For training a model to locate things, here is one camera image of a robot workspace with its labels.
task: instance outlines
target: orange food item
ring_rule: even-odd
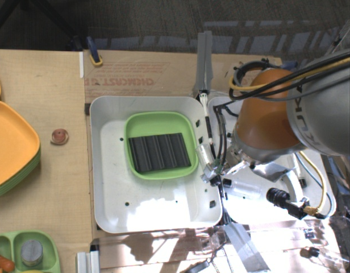
[[[12,272],[15,270],[15,263],[0,255],[0,268],[6,272]]]

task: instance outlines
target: black cable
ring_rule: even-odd
[[[225,199],[225,191],[224,191],[223,182],[221,182],[218,185],[218,191],[219,191],[219,196],[220,196],[220,204],[221,204],[221,207],[222,207],[222,220],[220,221],[219,224],[227,225],[227,224],[232,223],[232,218],[230,217],[226,207],[224,206],[223,200]]]
[[[329,69],[327,71],[322,71],[322,72],[317,73],[315,75],[312,75],[310,77],[303,78],[300,81],[297,81],[295,83],[290,84],[289,86],[286,86],[286,87],[283,87],[283,88],[280,88],[280,89],[277,89],[277,90],[274,90],[274,91],[271,91],[271,92],[261,93],[261,94],[255,95],[253,97],[255,97],[255,98],[269,97],[269,96],[272,96],[272,95],[275,95],[275,94],[278,94],[278,93],[281,93],[281,92],[284,92],[284,91],[288,91],[288,90],[293,89],[295,87],[302,86],[303,84],[306,84],[308,82],[311,82],[311,81],[314,81],[314,80],[326,77],[326,76],[328,76],[330,74],[333,74],[335,72],[338,72],[338,71],[343,70],[343,69],[348,68],[348,67],[350,67],[350,63],[345,63],[345,64],[337,66],[337,67],[335,67],[333,69]]]
[[[337,61],[340,61],[342,59],[346,59],[348,57],[350,57],[350,51],[346,52],[346,53],[342,53],[341,55],[338,55],[338,56],[331,57],[329,59],[325,59],[325,60],[323,60],[321,62],[315,63],[315,64],[313,64],[311,66],[306,67],[306,68],[300,69],[300,70],[298,70],[298,71],[296,71],[296,72],[294,72],[292,74],[289,74],[289,75],[287,75],[285,77],[282,77],[282,78],[280,78],[278,80],[275,80],[275,81],[273,81],[271,83],[268,83],[265,86],[259,87],[256,90],[247,92],[246,94],[242,94],[240,96],[234,96],[233,95],[234,90],[230,89],[229,97],[230,97],[230,99],[232,99],[234,101],[250,98],[250,97],[252,97],[254,95],[260,94],[261,92],[266,91],[266,90],[268,90],[270,88],[273,88],[273,87],[275,87],[277,85],[280,85],[280,84],[283,84],[283,83],[285,83],[287,81],[290,81],[290,80],[292,80],[292,79],[294,79],[294,78],[296,78],[298,76],[302,76],[303,74],[305,74],[307,72],[313,71],[313,70],[321,68],[321,67],[325,67],[326,65],[335,63]],[[228,103],[225,103],[225,104],[218,105],[217,107],[226,106],[226,105],[228,105],[230,103],[232,103],[232,101],[228,102]]]
[[[220,156],[222,154],[222,147],[223,147],[223,137],[222,137],[222,134],[221,134],[221,130],[220,130],[220,116],[219,116],[219,113],[218,113],[218,108],[216,108],[216,106],[213,106],[213,111],[214,111],[214,114],[215,114],[215,117],[216,117],[216,120],[218,122],[218,128],[219,128],[219,148],[218,148],[218,154],[216,156],[217,159],[220,159]]]
[[[225,110],[229,115],[234,116],[234,117],[238,117],[238,114],[232,112],[232,111],[229,109],[228,106],[225,106],[225,107],[224,107],[224,110]]]
[[[279,69],[279,66],[270,64],[268,59],[262,59],[261,61],[250,61],[245,63],[241,67],[235,68],[235,74],[233,76],[233,83],[237,86],[242,86],[242,79],[249,71],[265,70],[267,68]]]
[[[223,129],[223,157],[222,157],[222,163],[221,165],[224,166],[226,163],[226,155],[227,155],[227,131],[226,131],[226,124],[222,124]]]
[[[188,268],[185,273],[199,273],[200,271],[203,271],[205,268],[208,268],[209,264],[212,263],[216,257],[216,254],[219,250],[221,250],[224,245],[226,244],[227,242],[225,241],[224,243],[222,243],[218,248],[216,248],[212,254],[211,254],[211,257],[204,260],[203,262],[199,262],[199,263],[196,263],[195,265],[191,266],[190,268]]]
[[[210,144],[210,151],[211,151],[211,154],[213,155],[213,157],[215,159],[216,154],[215,154],[214,144]]]
[[[338,85],[338,84],[341,84],[343,82],[346,82],[350,80],[350,76],[344,76],[336,81],[333,81],[333,82],[329,82],[323,86],[320,86],[318,89],[315,89],[315,90],[309,90],[307,92],[304,92],[302,94],[297,94],[297,95],[294,95],[294,96],[289,96],[289,97],[282,97],[282,98],[272,98],[272,97],[260,97],[261,100],[265,100],[265,101],[272,101],[272,102],[280,102],[280,101],[288,101],[288,100],[293,100],[293,99],[297,99],[297,98],[302,98],[302,97],[305,97],[305,96],[308,96],[310,94],[313,94],[315,92],[320,92],[322,90],[325,90],[325,89],[328,89],[330,87],[333,87],[335,85]]]

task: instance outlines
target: metal bracket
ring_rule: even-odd
[[[286,173],[290,170],[284,166],[276,164],[275,162],[270,162],[268,164],[260,164],[256,165],[253,169],[251,169],[253,173],[261,176],[269,181],[276,182],[280,178],[282,178]]]
[[[80,252],[76,256],[76,273],[100,273],[99,251]]]
[[[236,249],[247,272],[270,271],[243,225],[231,223],[224,227],[224,231]]]
[[[211,90],[211,80],[213,79],[213,69],[211,66],[211,48],[213,36],[211,31],[205,31],[198,34],[198,57],[197,57],[197,76],[194,91],[198,92]]]

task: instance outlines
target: green tray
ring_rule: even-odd
[[[27,267],[21,261],[21,246],[29,239],[35,239],[43,245],[43,260]],[[53,239],[40,230],[19,230],[0,234],[0,255],[15,263],[12,273],[21,273],[28,270],[40,270],[44,273],[60,273],[60,262],[57,248]]]
[[[190,166],[142,173],[136,171],[128,140],[129,138],[175,133],[181,133],[184,138]],[[178,112],[151,111],[130,116],[124,126],[124,140],[126,141],[124,146],[130,169],[136,176],[142,179],[165,180],[184,177],[194,172],[198,167],[198,157],[195,152],[197,142],[194,130],[190,121]]]
[[[8,179],[2,185],[0,185],[0,196],[14,188],[20,183],[27,175],[29,175],[33,169],[40,163],[41,159],[41,148],[39,148],[36,155],[24,166],[18,173]]]

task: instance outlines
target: wooden table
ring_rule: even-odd
[[[0,50],[1,101],[36,130],[40,164],[0,197],[0,233],[38,229],[58,249],[62,273],[74,273],[75,257],[88,251],[91,207],[84,80],[79,54]],[[54,129],[69,141],[50,143]]]
[[[155,96],[163,92],[168,84],[174,86],[174,80],[181,77],[186,77],[186,84],[177,84],[178,89],[172,89],[168,95],[187,96],[193,86],[192,78],[195,78],[195,54],[178,56],[156,53],[149,57],[149,53],[145,52],[107,51],[102,52],[102,56],[110,65],[99,71],[90,65],[87,52],[0,50],[1,101],[28,121],[41,142],[40,164],[21,183],[0,197],[0,233],[26,229],[46,232],[57,246],[62,273],[76,271],[76,254],[88,252],[94,238],[110,236],[97,229],[94,219],[90,126],[89,117],[84,112],[85,103],[90,103],[100,95],[120,95],[123,91],[128,93],[136,88],[136,95]],[[224,80],[234,64],[260,58],[213,56],[214,85],[224,85],[220,79]],[[158,64],[161,60],[170,63],[177,60],[176,66],[182,68],[164,62]],[[150,77],[140,77],[147,81],[129,88],[126,85],[129,81],[123,79],[126,78],[123,77],[127,73],[126,69],[118,72],[118,67],[122,64],[124,68],[123,64],[128,63],[130,65],[127,67],[133,67],[133,64],[144,62],[150,67],[144,69],[141,65],[140,70]],[[112,68],[117,68],[116,74],[122,77],[119,81],[121,85],[117,84],[116,78],[110,81],[111,77],[107,77]],[[69,141],[63,146],[50,143],[52,131],[58,128],[64,128],[69,133]],[[330,244],[334,248],[337,246],[333,238]],[[122,263],[129,264],[133,256],[128,247],[122,246],[124,248],[119,248],[118,255],[113,257],[123,258]],[[264,258],[271,267],[279,268],[280,272],[304,272],[305,266],[311,264],[306,259],[299,260],[297,251],[269,252],[264,254]],[[103,272],[148,272],[146,270],[150,266],[153,273],[165,272],[165,269],[166,272],[177,273],[188,265],[154,264],[113,268]],[[310,270],[327,272],[315,266],[310,267]],[[294,267],[294,271],[287,269],[290,267]]]

